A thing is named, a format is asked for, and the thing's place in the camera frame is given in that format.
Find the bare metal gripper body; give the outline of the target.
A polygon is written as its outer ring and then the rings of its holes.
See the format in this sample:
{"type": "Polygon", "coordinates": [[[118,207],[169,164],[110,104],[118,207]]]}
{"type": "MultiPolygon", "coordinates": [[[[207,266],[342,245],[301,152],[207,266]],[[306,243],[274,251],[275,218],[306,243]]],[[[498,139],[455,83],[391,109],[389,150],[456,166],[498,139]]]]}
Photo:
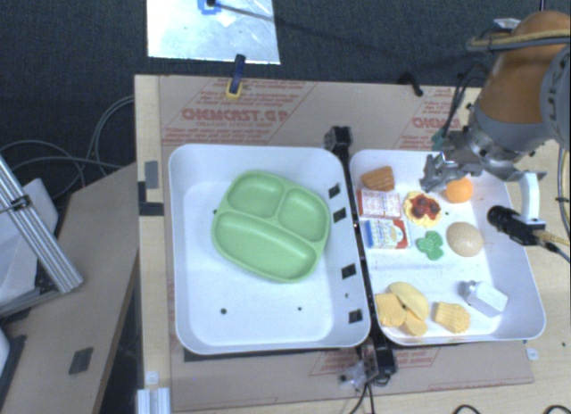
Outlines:
{"type": "Polygon", "coordinates": [[[524,172],[515,163],[523,154],[512,152],[495,143],[480,128],[451,131],[441,150],[447,161],[480,161],[483,172],[500,180],[520,180],[524,172]]]}

